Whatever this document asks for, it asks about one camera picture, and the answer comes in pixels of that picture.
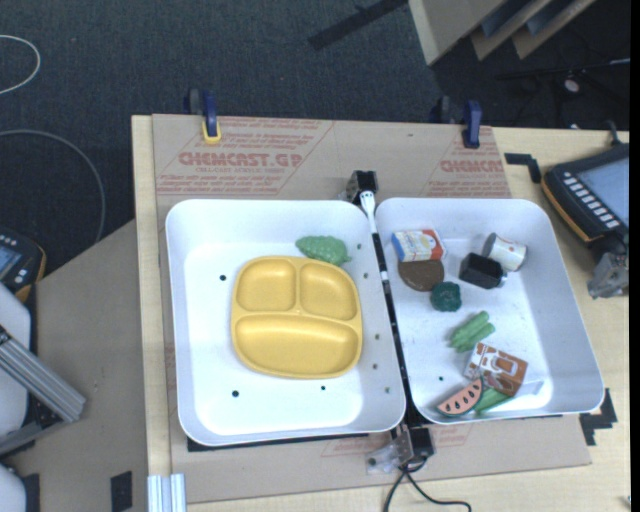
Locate thin black and white rod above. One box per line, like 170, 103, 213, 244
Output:
358, 191, 420, 426

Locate watermelon slice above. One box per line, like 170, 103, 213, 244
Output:
435, 376, 485, 418

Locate brown round biscuit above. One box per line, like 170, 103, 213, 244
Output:
397, 259, 446, 293

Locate white plastic tray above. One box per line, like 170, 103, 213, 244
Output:
164, 198, 407, 447
373, 196, 605, 426

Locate green vegetable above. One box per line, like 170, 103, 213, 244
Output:
473, 387, 516, 414

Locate black block with thin wires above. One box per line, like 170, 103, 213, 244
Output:
344, 169, 379, 202
365, 425, 435, 475

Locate green pea pods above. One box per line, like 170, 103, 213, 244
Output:
448, 310, 497, 354

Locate white blue orange carton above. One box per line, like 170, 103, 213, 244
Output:
390, 228, 448, 263

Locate black box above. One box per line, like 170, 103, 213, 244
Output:
458, 252, 507, 291

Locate green grapes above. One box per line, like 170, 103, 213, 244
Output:
294, 235, 353, 267

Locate yellow divided plate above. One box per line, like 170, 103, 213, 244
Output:
230, 255, 364, 380

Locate brown and white carton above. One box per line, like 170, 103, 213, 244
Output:
462, 342, 530, 398

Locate brown cardboard board red print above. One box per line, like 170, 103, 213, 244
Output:
151, 113, 608, 505

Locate dark green broccoli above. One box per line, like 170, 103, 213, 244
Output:
430, 281, 463, 313

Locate white can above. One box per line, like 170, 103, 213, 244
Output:
481, 232, 528, 272

